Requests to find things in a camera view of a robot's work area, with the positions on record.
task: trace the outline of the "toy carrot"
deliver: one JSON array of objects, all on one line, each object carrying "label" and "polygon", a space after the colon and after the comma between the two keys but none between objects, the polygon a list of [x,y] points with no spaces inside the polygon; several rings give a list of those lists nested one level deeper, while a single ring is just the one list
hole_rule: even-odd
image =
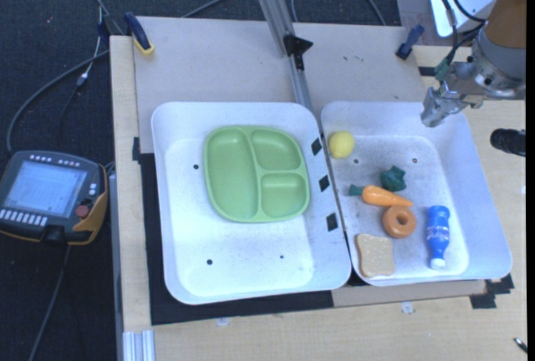
[{"label": "toy carrot", "polygon": [[412,206],[412,202],[402,196],[396,195],[378,186],[364,186],[359,188],[351,185],[349,188],[351,196],[362,195],[362,200],[371,205],[377,206]]}]

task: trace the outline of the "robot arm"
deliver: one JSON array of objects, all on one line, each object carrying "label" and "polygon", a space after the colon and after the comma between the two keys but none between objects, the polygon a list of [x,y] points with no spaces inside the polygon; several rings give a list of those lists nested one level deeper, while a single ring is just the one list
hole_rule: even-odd
[{"label": "robot arm", "polygon": [[438,89],[429,88],[421,120],[434,127],[468,105],[485,99],[526,98],[527,0],[496,0],[471,44],[467,62],[446,64],[437,73]]}]

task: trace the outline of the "orange carrot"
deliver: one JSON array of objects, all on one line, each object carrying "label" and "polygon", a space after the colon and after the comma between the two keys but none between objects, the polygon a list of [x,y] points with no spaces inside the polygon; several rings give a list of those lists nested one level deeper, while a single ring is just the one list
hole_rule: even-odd
[{"label": "orange carrot", "polygon": [[365,186],[362,190],[362,200],[378,206],[412,206],[412,202],[378,186]]}]

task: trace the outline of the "toy bread slice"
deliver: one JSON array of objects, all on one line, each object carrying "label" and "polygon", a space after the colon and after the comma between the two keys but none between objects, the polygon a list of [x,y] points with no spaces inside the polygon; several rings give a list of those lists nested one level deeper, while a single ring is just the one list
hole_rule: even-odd
[{"label": "toy bread slice", "polygon": [[354,239],[359,250],[360,271],[365,277],[389,276],[395,271],[389,238],[360,233]]}]

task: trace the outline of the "green plate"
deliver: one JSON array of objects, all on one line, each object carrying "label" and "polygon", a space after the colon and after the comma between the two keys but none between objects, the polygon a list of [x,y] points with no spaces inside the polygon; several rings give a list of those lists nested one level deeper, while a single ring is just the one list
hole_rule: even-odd
[{"label": "green plate", "polygon": [[303,153],[281,130],[214,130],[204,144],[204,167],[210,202],[231,221],[288,220],[301,215],[310,201]]}]

